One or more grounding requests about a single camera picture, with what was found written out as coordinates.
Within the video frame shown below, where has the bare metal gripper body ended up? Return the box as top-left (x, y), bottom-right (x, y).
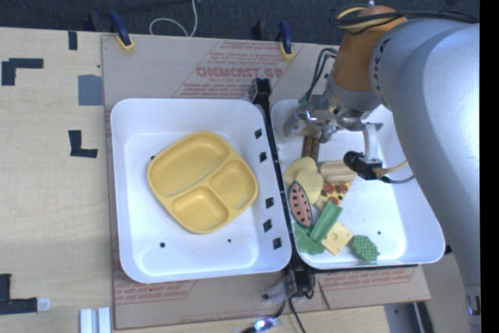
top-left (296, 93), bottom-right (372, 133)

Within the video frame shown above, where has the brown chocolate bar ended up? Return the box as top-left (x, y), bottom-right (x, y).
top-left (301, 135), bottom-right (321, 163)

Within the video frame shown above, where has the tan hot dog bun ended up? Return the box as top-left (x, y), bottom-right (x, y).
top-left (318, 160), bottom-right (358, 185)

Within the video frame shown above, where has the thin black rod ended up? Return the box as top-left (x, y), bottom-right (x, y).
top-left (260, 92), bottom-right (310, 288)

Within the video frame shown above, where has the pizza slice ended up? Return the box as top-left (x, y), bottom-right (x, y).
top-left (313, 182), bottom-right (351, 212)

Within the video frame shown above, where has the red watermelon slice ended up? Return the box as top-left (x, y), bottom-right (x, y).
top-left (287, 180), bottom-right (314, 228)

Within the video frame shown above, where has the green celery stick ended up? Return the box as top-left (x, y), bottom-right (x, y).
top-left (309, 200), bottom-right (344, 243)

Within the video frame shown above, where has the white plastic tray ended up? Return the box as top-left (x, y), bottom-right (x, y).
top-left (110, 97), bottom-right (293, 284)
top-left (270, 98), bottom-right (447, 271)

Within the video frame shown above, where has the yellow cheese wedge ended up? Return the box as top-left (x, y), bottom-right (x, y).
top-left (320, 221), bottom-right (354, 257)

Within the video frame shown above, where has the yellow divided plate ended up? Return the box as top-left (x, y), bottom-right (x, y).
top-left (146, 130), bottom-right (260, 236)

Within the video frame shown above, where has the green lettuce leaf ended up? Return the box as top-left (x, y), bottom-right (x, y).
top-left (292, 221), bottom-right (326, 257)

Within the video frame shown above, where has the green textured waffle piece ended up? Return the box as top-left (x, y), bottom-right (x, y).
top-left (350, 234), bottom-right (380, 263)

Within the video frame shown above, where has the brown cardboard board red print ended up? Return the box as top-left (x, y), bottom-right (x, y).
top-left (100, 33), bottom-right (432, 331)

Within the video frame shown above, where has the black cylinder on white bracket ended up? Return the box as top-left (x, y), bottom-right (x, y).
top-left (342, 122), bottom-right (385, 182)

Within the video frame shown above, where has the black block with thin wires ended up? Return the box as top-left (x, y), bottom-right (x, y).
top-left (250, 77), bottom-right (273, 105)
top-left (287, 264), bottom-right (316, 297)

